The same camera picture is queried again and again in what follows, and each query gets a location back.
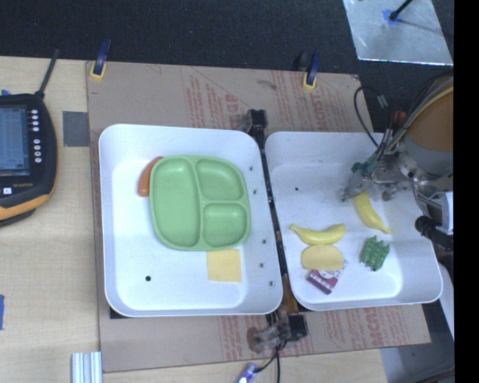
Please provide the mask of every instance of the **white tray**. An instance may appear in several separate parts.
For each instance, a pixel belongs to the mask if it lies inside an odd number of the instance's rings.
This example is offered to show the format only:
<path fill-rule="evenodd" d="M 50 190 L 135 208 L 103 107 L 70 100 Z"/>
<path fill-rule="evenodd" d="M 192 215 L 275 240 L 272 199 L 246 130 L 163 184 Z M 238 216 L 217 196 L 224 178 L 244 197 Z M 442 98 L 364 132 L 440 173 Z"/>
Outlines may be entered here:
<path fill-rule="evenodd" d="M 285 248 L 291 290 L 310 310 L 337 310 L 432 302 L 439 298 L 442 278 L 432 243 L 414 228 L 422 215 L 411 192 L 399 192 L 389 202 L 371 192 L 374 209 L 392 229 L 390 235 L 366 227 L 353 200 L 342 202 L 355 162 L 374 151 L 365 133 L 277 132 L 267 138 L 266 156 L 275 207 Z M 348 262 L 331 294 L 306 281 L 300 263 L 306 245 L 290 224 L 323 229 L 345 223 L 346 234 L 335 246 Z M 374 272 L 359 261 L 364 241 L 377 235 L 390 245 L 382 269 Z"/>
<path fill-rule="evenodd" d="M 251 230 L 241 251 L 242 282 L 209 282 L 204 251 L 179 251 L 155 236 L 137 180 L 156 156 L 214 156 L 245 178 Z M 275 235 L 259 148 L 246 133 L 116 124 L 99 140 L 105 295 L 128 317 L 267 314 L 282 300 Z"/>

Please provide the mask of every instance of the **potato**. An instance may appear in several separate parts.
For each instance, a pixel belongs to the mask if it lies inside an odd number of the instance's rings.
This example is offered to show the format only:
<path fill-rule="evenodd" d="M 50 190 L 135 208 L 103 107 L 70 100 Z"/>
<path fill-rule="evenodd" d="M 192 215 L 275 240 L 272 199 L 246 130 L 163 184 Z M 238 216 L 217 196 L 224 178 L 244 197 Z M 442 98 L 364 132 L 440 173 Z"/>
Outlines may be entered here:
<path fill-rule="evenodd" d="M 309 246 L 303 250 L 301 261 L 308 270 L 336 271 L 344 267 L 342 252 L 333 245 Z"/>

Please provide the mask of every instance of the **metal base plate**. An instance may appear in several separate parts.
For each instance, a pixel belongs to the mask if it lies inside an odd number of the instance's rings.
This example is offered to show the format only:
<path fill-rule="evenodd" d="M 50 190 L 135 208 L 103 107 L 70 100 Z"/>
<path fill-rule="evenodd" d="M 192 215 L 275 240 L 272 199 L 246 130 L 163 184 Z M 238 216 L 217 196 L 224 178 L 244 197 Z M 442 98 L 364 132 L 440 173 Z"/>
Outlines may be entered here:
<path fill-rule="evenodd" d="M 342 0 L 358 59 L 452 65 L 431 0 L 413 0 L 389 19 L 404 1 Z"/>

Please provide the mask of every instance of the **screen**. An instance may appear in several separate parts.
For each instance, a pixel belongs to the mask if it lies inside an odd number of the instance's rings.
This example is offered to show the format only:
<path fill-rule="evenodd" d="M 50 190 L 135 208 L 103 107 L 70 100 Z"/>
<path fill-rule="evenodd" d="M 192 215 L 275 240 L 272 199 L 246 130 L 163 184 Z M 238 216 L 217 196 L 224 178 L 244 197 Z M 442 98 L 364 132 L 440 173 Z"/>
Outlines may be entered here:
<path fill-rule="evenodd" d="M 26 108 L 0 108 L 0 176 L 28 176 Z"/>

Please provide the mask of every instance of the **blue clamp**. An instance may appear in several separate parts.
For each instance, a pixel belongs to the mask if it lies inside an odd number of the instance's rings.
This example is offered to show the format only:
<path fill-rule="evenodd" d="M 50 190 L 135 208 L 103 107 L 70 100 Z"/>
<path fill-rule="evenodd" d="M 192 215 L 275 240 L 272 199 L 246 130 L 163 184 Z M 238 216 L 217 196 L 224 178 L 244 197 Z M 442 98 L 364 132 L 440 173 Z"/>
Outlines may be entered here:
<path fill-rule="evenodd" d="M 305 75 L 303 76 L 303 88 L 307 91 L 312 91 L 316 87 L 316 74 L 318 73 L 319 57 L 318 53 L 312 54 L 311 64 L 308 66 Z"/>
<path fill-rule="evenodd" d="M 95 80 L 103 79 L 106 71 L 106 58 L 109 55 L 110 39 L 104 38 L 97 52 L 97 60 L 93 62 L 90 68 L 90 76 Z"/>

